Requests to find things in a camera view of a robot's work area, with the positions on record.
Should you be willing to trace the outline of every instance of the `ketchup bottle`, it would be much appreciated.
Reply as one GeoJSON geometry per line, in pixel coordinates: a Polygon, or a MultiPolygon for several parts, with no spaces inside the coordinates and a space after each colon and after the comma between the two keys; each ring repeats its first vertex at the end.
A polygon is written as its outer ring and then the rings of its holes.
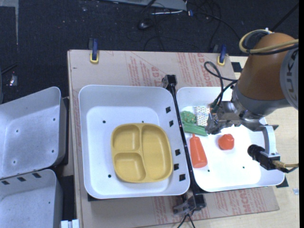
{"type": "Polygon", "coordinates": [[[190,138],[190,153],[192,166],[194,168],[201,168],[208,164],[200,138],[196,137],[195,134],[192,134],[192,137],[190,138]]]}

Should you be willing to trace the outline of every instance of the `computer mouse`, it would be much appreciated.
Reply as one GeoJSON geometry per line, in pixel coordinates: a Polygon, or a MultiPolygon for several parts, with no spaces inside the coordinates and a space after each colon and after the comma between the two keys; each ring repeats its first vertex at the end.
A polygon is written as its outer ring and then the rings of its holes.
{"type": "Polygon", "coordinates": [[[139,30],[145,30],[154,26],[154,21],[151,18],[144,18],[138,22],[137,28],[139,30]]]}

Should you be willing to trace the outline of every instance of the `white tray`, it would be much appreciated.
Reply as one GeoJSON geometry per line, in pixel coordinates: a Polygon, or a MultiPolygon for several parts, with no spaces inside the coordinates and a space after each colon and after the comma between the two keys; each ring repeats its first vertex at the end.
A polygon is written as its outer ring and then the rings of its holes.
{"type": "Polygon", "coordinates": [[[181,195],[188,190],[188,166],[169,91],[161,87],[88,85],[79,92],[79,108],[84,182],[88,194],[108,199],[181,195]],[[159,182],[124,182],[114,171],[111,134],[122,124],[142,122],[158,125],[166,132],[173,165],[178,164],[178,169],[159,182]]]}
{"type": "Polygon", "coordinates": [[[0,179],[59,164],[66,153],[67,110],[51,87],[0,105],[0,179]]]}
{"type": "Polygon", "coordinates": [[[63,192],[52,170],[0,180],[1,228],[57,228],[63,192]]]}
{"type": "MultiPolygon", "coordinates": [[[[194,113],[195,106],[208,105],[219,95],[220,87],[185,87],[177,92],[179,110],[194,113]]],[[[232,90],[224,93],[223,100],[231,100],[232,90]]],[[[187,144],[192,135],[185,133],[187,144]]],[[[285,175],[278,170],[267,171],[257,161],[252,160],[247,149],[256,144],[265,147],[262,132],[253,132],[244,126],[222,129],[221,133],[200,137],[205,150],[208,165],[203,168],[193,168],[195,181],[205,191],[224,191],[244,188],[278,185],[285,175]],[[220,136],[230,133],[235,139],[232,150],[221,150],[217,140],[220,136]]]]}

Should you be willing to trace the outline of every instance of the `table surface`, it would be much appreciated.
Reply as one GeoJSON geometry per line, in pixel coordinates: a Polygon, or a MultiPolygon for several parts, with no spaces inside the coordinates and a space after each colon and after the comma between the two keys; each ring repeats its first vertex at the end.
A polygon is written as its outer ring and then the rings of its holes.
{"type": "MultiPolygon", "coordinates": [[[[243,67],[246,61],[246,57],[230,57],[231,62],[239,62],[243,67]]],[[[78,64],[78,67],[85,67],[85,65],[78,64]]],[[[238,78],[240,73],[235,73],[236,78],[238,78]]],[[[70,83],[70,97],[71,97],[71,87],[73,82],[71,81],[71,75],[69,73],[69,83],[70,83]]],[[[71,117],[73,117],[74,109],[71,109],[71,117]]],[[[279,127],[275,131],[276,136],[276,147],[277,151],[281,154],[281,161],[285,163],[298,163],[299,161],[299,148],[298,148],[298,111],[292,107],[278,109],[271,115],[266,117],[268,124],[278,124],[279,127]]],[[[70,158],[69,163],[73,163],[77,160],[75,152],[73,152],[73,145],[76,143],[75,133],[72,131],[73,125],[70,125],[70,158]]],[[[79,184],[78,168],[75,165],[69,165],[66,167],[66,173],[64,175],[73,174],[75,176],[75,189],[76,189],[76,203],[77,203],[77,214],[79,215],[81,227],[82,227],[82,210],[81,210],[81,192],[79,184]]],[[[275,196],[280,210],[255,213],[241,216],[232,216],[224,218],[213,218],[213,219],[203,219],[194,221],[196,228],[256,228],[256,227],[276,227],[276,228],[298,228],[300,227],[299,218],[299,195],[295,194],[295,190],[299,189],[299,170],[286,175],[289,186],[284,188],[274,187],[275,196]]],[[[160,226],[148,226],[147,228],[175,228],[178,224],[167,224],[160,226]]],[[[182,228],[190,228],[191,223],[185,222],[182,228]]]]}

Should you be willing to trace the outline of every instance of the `cardboard sheet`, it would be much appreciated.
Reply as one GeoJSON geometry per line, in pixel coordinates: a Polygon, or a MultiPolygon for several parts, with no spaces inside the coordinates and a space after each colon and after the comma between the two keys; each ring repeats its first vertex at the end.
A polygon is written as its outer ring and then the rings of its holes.
{"type": "MultiPolygon", "coordinates": [[[[90,51],[68,52],[73,147],[75,161],[77,216],[81,226],[134,228],[178,223],[173,214],[181,197],[147,197],[88,201],[84,187],[78,93],[85,85],[161,86],[166,74],[175,74],[178,88],[219,86],[219,80],[204,68],[206,61],[216,64],[217,54],[100,51],[99,63],[89,61],[90,51]]],[[[218,67],[227,78],[235,78],[229,57],[218,67]]],[[[272,187],[206,193],[207,207],[193,220],[228,217],[278,210],[272,187]]]]}

